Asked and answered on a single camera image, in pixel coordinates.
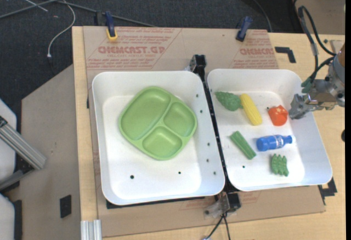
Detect thin black rod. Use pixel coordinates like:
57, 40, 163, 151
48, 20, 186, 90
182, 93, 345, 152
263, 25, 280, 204
199, 70, 229, 193

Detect green divided plate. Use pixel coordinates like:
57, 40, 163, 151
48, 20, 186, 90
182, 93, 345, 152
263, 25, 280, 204
118, 85, 199, 162

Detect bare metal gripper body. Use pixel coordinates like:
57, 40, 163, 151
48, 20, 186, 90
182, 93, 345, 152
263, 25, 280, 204
307, 78, 346, 111

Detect white plastic tray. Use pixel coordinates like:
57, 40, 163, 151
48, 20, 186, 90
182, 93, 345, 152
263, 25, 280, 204
206, 68, 333, 192
91, 70, 226, 205

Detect black block with thin wires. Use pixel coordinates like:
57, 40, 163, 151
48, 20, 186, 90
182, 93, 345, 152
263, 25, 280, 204
226, 192, 242, 210
191, 54, 207, 74

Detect brown cardboard board red print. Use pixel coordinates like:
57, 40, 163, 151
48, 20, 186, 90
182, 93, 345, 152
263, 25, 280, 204
83, 26, 327, 237

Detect green toy celery stick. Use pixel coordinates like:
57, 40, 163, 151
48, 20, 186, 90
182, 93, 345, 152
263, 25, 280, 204
229, 130, 257, 161

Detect green toy pea pods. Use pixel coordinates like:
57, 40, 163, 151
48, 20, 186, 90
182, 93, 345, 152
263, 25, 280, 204
270, 153, 290, 178

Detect blue plastic bottle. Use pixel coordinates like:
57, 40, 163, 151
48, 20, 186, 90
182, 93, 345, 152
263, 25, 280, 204
256, 134, 294, 152

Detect green toy broccoli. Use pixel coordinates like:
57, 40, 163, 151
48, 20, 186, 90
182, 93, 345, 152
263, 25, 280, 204
214, 91, 244, 112

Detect orange carton with star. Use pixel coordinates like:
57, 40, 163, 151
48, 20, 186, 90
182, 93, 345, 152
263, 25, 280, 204
268, 105, 290, 127

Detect yellow toy corn cob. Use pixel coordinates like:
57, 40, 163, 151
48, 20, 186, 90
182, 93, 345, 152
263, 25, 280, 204
240, 93, 263, 127

